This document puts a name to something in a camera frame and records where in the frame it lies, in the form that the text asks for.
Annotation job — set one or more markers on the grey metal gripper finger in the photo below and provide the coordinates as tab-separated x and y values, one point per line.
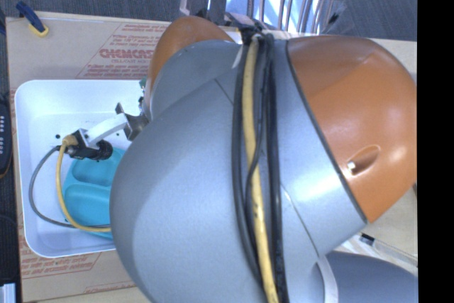
120	108
137	126

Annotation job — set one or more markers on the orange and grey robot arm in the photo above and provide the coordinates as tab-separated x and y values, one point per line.
198	159

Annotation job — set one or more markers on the white plastic tray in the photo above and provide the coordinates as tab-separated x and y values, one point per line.
46	106

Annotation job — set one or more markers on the brown cardboard board red print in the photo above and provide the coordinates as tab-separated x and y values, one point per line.
67	49

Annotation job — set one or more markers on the blue divided plate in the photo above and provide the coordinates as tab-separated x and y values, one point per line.
87	198

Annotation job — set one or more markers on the black cylinder on white bracket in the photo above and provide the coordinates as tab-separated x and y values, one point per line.
103	129

